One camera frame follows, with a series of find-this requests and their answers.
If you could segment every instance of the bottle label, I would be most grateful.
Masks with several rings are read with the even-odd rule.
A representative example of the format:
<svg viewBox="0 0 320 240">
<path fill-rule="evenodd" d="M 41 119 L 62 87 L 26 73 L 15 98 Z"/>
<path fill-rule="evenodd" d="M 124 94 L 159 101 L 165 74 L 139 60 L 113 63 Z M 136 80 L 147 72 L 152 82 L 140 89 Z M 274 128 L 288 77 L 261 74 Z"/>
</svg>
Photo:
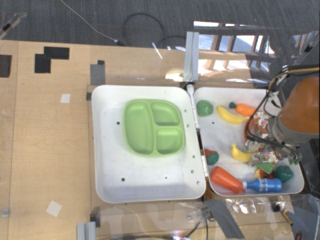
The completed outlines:
<svg viewBox="0 0 320 240">
<path fill-rule="evenodd" d="M 259 192 L 268 192 L 268 182 L 266 178 L 260 178 L 259 179 L 260 188 Z"/>
</svg>

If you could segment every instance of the white cable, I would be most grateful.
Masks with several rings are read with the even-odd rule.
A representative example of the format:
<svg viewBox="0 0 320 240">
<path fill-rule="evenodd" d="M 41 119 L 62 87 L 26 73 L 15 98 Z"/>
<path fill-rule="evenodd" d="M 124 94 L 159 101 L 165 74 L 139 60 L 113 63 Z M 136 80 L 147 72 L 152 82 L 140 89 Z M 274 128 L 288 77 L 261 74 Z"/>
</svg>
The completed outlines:
<svg viewBox="0 0 320 240">
<path fill-rule="evenodd" d="M 75 15 L 77 15 L 81 20 L 84 21 L 85 24 L 87 24 L 92 30 L 94 30 L 95 32 L 97 32 L 99 35 L 108 38 L 112 41 L 114 41 L 115 43 L 118 42 L 118 40 L 111 38 L 110 36 L 107 36 L 103 33 L 101 33 L 100 31 L 96 30 L 86 19 L 84 19 L 80 14 L 78 14 L 75 10 L 73 10 L 69 5 L 67 5 L 63 0 L 60 0 L 61 3 L 63 3 L 71 12 L 73 12 Z"/>
</svg>

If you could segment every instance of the orange carrot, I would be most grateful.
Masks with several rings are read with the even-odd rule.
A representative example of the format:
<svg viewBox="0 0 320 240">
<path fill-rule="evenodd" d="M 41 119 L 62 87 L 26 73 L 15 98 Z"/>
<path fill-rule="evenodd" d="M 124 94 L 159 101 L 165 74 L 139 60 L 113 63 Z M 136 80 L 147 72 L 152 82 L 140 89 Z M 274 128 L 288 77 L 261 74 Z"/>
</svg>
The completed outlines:
<svg viewBox="0 0 320 240">
<path fill-rule="evenodd" d="M 245 104 L 237 104 L 235 108 L 235 112 L 244 116 L 252 116 L 255 112 L 255 109 Z"/>
</svg>

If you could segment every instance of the green divided plate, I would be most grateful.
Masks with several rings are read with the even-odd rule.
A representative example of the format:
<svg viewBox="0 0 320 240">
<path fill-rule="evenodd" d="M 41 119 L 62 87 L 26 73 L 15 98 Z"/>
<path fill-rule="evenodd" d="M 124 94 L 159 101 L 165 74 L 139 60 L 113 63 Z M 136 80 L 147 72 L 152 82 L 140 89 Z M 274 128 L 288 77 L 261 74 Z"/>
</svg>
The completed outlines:
<svg viewBox="0 0 320 240">
<path fill-rule="evenodd" d="M 185 146 L 180 111 L 164 100 L 135 99 L 127 103 L 123 131 L 127 147 L 137 155 L 173 155 Z"/>
</svg>

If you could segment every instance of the toy carrot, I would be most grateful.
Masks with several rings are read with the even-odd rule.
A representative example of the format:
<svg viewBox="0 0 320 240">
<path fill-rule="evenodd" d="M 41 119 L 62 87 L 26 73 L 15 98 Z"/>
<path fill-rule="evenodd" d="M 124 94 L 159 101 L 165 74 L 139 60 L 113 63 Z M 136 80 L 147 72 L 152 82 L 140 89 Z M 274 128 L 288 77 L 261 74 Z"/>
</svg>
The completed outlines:
<svg viewBox="0 0 320 240">
<path fill-rule="evenodd" d="M 241 103 L 235 104 L 234 102 L 230 102 L 229 108 L 235 109 L 235 112 L 244 116 L 252 116 L 255 112 L 255 109 L 253 107 Z"/>
</svg>

